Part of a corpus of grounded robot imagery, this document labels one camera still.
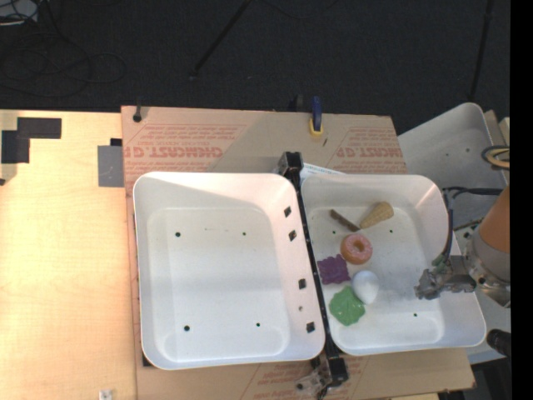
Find brown chocolate stick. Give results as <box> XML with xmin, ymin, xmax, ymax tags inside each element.
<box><xmin>329</xmin><ymin>208</ymin><xmax>361</xmax><ymax>233</ymax></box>

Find green lettuce leaf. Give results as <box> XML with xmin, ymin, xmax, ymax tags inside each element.
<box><xmin>327</xmin><ymin>285</ymin><xmax>366</xmax><ymax>328</ymax></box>

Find purple grapes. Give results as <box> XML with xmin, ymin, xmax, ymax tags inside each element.
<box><xmin>316</xmin><ymin>253</ymin><xmax>352</xmax><ymax>287</ymax></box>

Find white egg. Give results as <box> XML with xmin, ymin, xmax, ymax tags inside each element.
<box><xmin>350</xmin><ymin>269</ymin><xmax>381</xmax><ymax>306</ymax></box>

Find white printed paper strip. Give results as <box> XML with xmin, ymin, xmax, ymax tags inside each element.
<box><xmin>302</xmin><ymin>162</ymin><xmax>347</xmax><ymax>178</ymax></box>

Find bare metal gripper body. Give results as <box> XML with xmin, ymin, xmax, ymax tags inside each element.
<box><xmin>440</xmin><ymin>255</ymin><xmax>511</xmax><ymax>308</ymax></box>

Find black block with thin wires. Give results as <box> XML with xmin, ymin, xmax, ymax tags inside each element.
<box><xmin>323</xmin><ymin>355</ymin><xmax>351</xmax><ymax>388</ymax></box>
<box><xmin>277</xmin><ymin>151</ymin><xmax>305</xmax><ymax>178</ymax></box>

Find tan ice cream cone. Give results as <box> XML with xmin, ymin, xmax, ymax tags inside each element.
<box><xmin>358</xmin><ymin>201</ymin><xmax>396</xmax><ymax>230</ymax></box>

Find black cylinder on white bracket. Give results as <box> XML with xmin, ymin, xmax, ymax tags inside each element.
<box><xmin>486</xmin><ymin>328</ymin><xmax>511</xmax><ymax>358</ymax></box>

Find pink doughnut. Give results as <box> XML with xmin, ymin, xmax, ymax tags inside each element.
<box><xmin>339</xmin><ymin>233</ymin><xmax>374</xmax><ymax>266</ymax></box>

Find brown cardboard board red print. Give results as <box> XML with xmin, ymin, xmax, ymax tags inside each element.
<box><xmin>120</xmin><ymin>105</ymin><xmax>478</xmax><ymax>400</ymax></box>

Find white plastic tray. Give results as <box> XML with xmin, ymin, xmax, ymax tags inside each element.
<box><xmin>132</xmin><ymin>171</ymin><xmax>327</xmax><ymax>372</ymax></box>
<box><xmin>299</xmin><ymin>173</ymin><xmax>488</xmax><ymax>358</ymax></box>

